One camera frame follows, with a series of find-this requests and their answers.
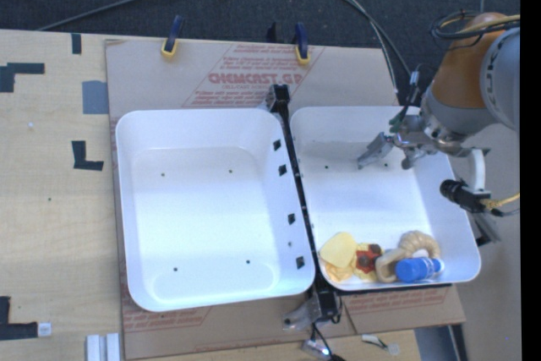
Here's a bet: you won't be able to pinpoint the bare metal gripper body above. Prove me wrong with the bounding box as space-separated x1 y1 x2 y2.
391 113 473 158

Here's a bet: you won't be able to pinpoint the white plastic tray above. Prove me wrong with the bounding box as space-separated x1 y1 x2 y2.
289 105 483 293
114 108 316 313

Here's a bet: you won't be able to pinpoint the beige toy croissant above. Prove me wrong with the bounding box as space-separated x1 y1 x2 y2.
398 230 442 260

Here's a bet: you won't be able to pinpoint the thin black rod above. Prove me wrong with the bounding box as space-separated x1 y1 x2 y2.
278 108 329 293

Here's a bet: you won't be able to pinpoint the yellow toy cheese slice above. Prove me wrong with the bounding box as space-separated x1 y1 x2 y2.
319 231 358 268

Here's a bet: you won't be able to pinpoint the toy pizza slice red toppings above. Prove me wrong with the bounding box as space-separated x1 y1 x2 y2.
352 242 385 283

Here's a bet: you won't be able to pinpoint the blue bottle white label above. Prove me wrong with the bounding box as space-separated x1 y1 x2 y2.
395 256 446 284

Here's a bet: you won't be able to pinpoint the orange yellow toy food piece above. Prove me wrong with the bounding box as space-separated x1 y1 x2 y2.
324 261 354 284

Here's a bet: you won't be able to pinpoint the brown cardboard board red print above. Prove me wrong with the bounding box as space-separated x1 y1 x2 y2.
104 38 467 361

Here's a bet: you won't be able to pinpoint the black cylinder on white bracket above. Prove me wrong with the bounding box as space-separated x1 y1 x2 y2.
439 147 494 213

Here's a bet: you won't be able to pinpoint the black block with wires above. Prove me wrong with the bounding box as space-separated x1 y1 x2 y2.
314 286 342 321
267 83 292 114

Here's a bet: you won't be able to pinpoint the beige toy bread ring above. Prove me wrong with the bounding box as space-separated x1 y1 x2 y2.
374 248 407 284

